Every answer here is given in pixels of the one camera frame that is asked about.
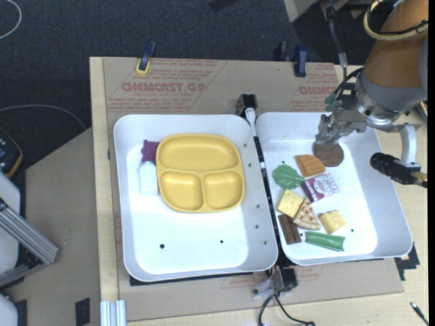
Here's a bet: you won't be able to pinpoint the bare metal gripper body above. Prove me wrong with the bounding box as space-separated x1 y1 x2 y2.
330 94 402 136

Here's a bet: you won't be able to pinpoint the round brown biscuit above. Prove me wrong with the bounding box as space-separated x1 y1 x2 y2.
313 141 345 168

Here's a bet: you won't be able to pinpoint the orange toast slice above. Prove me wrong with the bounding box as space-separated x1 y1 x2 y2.
294 153 326 178

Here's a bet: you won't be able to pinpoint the purple and white carton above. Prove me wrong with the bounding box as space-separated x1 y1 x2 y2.
300 172 341 204

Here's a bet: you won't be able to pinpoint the green lettuce leaf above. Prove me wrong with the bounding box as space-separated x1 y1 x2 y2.
271 164 306 191

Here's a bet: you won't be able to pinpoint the thin black and white rod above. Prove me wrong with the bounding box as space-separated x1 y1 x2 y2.
245 108 283 268

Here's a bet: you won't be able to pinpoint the white plastic tray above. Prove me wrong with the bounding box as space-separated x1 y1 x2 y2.
113 113 279 283
254 111 414 267

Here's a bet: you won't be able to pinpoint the yellow cheese wedge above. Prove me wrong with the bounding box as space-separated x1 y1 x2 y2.
317 209 348 235
276 188 305 219

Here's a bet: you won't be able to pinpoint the pizza slice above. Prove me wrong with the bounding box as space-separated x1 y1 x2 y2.
292 196 322 232

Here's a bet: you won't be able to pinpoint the brown chocolate bar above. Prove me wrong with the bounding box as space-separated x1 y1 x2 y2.
277 213 302 245

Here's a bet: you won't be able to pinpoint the green celery stick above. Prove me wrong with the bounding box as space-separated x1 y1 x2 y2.
304 230 347 252

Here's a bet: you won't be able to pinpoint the brown cardboard board red print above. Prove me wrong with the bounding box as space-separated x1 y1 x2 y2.
101 56 405 322

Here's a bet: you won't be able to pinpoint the yellow divided plate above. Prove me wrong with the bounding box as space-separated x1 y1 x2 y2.
155 133 246 214

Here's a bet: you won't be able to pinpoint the purple grapes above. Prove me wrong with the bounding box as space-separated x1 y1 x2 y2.
141 139 161 165

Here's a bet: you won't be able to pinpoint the white plastic bottle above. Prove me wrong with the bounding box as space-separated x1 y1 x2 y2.
138 160 160 197

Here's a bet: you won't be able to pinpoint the black pen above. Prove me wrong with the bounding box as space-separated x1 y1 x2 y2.
410 302 430 326

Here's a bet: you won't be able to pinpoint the black cylinder on white bracket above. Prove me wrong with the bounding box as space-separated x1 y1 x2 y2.
369 122 424 186

